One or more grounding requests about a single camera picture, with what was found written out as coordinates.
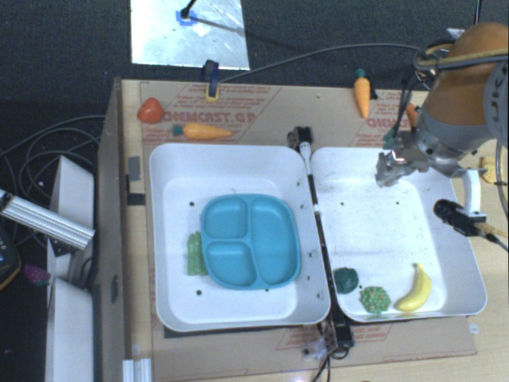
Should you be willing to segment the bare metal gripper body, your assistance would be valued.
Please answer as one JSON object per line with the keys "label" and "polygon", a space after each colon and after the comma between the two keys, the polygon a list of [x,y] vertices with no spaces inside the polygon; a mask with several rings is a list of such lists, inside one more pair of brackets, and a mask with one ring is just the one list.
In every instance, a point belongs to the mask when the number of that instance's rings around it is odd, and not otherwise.
{"label": "bare metal gripper body", "polygon": [[402,131],[391,150],[392,161],[407,173],[436,170],[446,177],[461,177],[466,169],[459,165],[464,154],[438,141],[428,131]]}

